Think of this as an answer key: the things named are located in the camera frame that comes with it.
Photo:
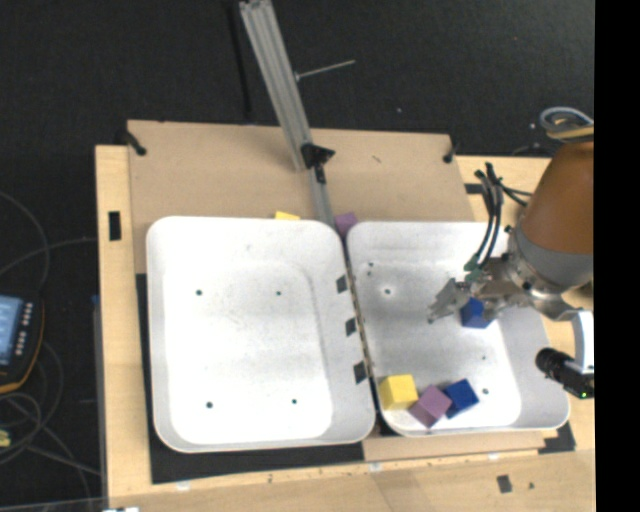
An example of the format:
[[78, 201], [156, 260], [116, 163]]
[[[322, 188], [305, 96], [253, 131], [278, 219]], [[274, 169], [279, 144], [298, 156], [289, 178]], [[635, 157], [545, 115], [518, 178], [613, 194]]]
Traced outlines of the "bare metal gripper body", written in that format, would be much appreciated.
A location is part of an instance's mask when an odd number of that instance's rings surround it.
[[499, 316], [509, 308], [533, 308], [545, 317], [570, 316], [570, 305], [562, 297], [566, 288], [543, 278], [514, 254], [490, 258], [467, 276], [467, 282], [471, 296], [481, 304], [501, 303]]

